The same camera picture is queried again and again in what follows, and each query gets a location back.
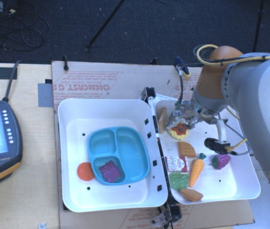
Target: black floor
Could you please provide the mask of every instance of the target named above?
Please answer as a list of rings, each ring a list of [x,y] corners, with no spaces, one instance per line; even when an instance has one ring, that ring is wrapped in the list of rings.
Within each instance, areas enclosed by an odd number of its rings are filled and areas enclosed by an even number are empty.
[[[270,0],[124,0],[87,52],[123,0],[0,1],[0,62],[172,65],[197,62],[201,44],[270,52]]]

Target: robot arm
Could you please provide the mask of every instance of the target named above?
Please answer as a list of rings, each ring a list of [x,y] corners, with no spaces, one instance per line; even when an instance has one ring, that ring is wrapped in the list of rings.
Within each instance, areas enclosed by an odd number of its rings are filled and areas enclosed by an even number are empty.
[[[240,118],[244,136],[270,182],[270,53],[242,54],[229,47],[214,47],[204,64],[191,101],[183,101],[179,110],[169,117],[167,128],[183,120],[189,129],[205,121],[216,124],[219,140],[205,140],[217,153],[229,153],[223,123],[215,116],[231,106]]]

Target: white tray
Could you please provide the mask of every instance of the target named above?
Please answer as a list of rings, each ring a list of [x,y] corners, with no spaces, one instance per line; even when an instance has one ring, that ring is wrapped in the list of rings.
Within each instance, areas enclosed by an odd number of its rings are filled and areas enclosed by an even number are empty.
[[[174,109],[175,100],[161,100],[155,106],[156,115],[159,116],[163,107],[167,108],[167,115],[170,116]],[[236,131],[241,133],[240,126],[236,118],[234,118],[227,110],[221,112],[222,119],[228,119],[229,124]],[[231,146],[236,145],[242,139],[231,129],[226,129],[227,140]],[[205,147],[206,138],[212,137],[218,139],[216,125],[208,125],[205,122],[199,122],[195,128],[189,131],[189,135],[183,140],[190,143],[197,153],[204,153],[204,169],[197,179],[192,189],[203,194],[201,201],[192,202],[183,197],[179,191],[172,189],[173,197],[181,204],[206,203],[239,199],[254,199],[260,194],[260,184],[251,162],[249,154],[241,156],[231,156],[229,164],[221,170],[213,168],[211,159],[216,153]],[[178,156],[177,142],[180,141],[173,138],[167,131],[160,134],[162,151],[164,156]],[[237,153],[246,152],[245,144],[240,145],[234,151]],[[190,169],[195,158],[188,158]]]
[[[147,103],[135,99],[66,99],[58,107],[58,118],[62,194],[64,204],[71,211],[158,207],[166,202],[168,189]],[[103,185],[96,178],[81,180],[76,171],[80,163],[90,162],[89,135],[114,126],[129,126],[140,133],[148,151],[149,174],[141,181],[118,186]]]

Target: table surface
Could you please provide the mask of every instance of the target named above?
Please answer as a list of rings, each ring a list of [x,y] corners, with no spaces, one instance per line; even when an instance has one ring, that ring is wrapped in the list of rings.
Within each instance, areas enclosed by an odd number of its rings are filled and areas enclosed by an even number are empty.
[[[13,64],[0,64],[13,67]],[[0,229],[60,228],[54,108],[38,106],[39,83],[52,79],[51,65],[20,64],[10,101],[21,126],[24,161],[0,182]],[[0,100],[8,80],[0,80]],[[232,226],[221,227],[232,229]]]

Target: blue plate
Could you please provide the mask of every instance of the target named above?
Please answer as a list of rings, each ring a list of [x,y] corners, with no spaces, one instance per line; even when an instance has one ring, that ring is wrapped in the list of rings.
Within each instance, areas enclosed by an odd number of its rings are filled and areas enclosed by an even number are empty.
[[[150,162],[138,131],[127,126],[104,128],[88,138],[92,170],[104,185],[123,185],[144,179]]]

